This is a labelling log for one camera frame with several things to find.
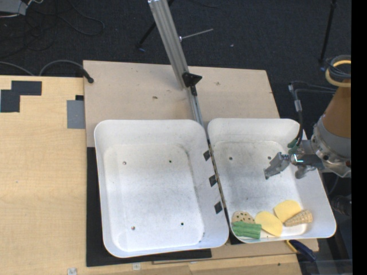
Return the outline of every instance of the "metal pole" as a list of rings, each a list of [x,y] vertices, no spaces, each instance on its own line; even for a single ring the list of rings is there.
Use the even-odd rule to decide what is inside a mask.
[[[203,30],[202,32],[198,32],[198,33],[194,33],[194,34],[190,34],[188,36],[184,36],[184,37],[178,37],[179,38],[179,41],[182,42],[183,39],[186,39],[186,38],[191,38],[191,37],[194,37],[194,36],[197,36],[198,34],[204,34],[204,33],[207,33],[207,32],[211,32],[213,29],[210,29],[210,30]]]
[[[171,4],[173,3],[173,1],[175,0],[169,0],[168,1],[168,6],[171,6]],[[136,47],[138,49],[140,49],[144,43],[144,41],[146,40],[146,38],[150,35],[150,33],[154,30],[154,28],[157,26],[157,24],[154,22],[150,28],[148,29],[148,31],[144,34],[144,36],[141,38],[141,40],[139,42],[136,43]]]
[[[188,92],[195,120],[204,126],[197,96],[191,92],[190,87],[187,87],[184,82],[183,75],[189,73],[189,67],[186,62],[184,51],[182,50],[181,42],[179,41],[167,0],[148,0],[148,4],[159,33],[161,34],[161,39],[176,79],[181,85],[181,88],[186,89]]]

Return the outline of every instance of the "dirty white surface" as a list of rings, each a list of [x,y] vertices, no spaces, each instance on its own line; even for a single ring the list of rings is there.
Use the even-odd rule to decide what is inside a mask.
[[[103,240],[117,257],[215,248],[228,239],[204,128],[105,120],[95,129]]]

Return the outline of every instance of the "orange cylinder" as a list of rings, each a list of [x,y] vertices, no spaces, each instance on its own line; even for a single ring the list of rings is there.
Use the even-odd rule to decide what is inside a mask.
[[[343,138],[350,138],[352,134],[351,94],[351,87],[339,87],[322,115],[324,127]]]

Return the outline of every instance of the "wooden board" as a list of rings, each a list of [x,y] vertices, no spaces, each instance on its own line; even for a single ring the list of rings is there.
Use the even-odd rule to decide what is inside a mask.
[[[85,82],[87,146],[97,123],[107,119],[193,119],[186,90],[171,65],[84,61],[95,79]],[[191,66],[205,127],[219,117],[279,118],[264,70]]]
[[[76,268],[86,275],[242,274],[245,268],[250,274],[300,274],[296,255],[280,244],[266,256],[256,245],[244,253],[245,245],[224,246],[222,258],[220,249],[213,250],[217,260],[144,262],[141,271],[133,271],[132,264],[86,267],[86,130],[67,128],[67,100],[83,95],[86,81],[0,76],[0,89],[10,89],[12,80],[42,81],[42,95],[21,96],[20,112],[0,113],[2,273],[65,275]],[[230,252],[249,257],[229,258]]]

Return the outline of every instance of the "yellow cable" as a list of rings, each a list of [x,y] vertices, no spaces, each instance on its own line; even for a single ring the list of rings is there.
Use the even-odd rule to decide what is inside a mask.
[[[352,61],[351,60],[341,60],[341,61],[338,61],[338,62],[334,63],[333,66],[335,67],[335,66],[338,66],[338,65],[341,65],[341,64],[352,64]],[[350,88],[351,87],[350,82],[340,82],[340,81],[333,80],[330,76],[329,69],[326,70],[325,77],[326,77],[326,80],[330,84],[336,85],[337,87],[342,87],[342,88]]]

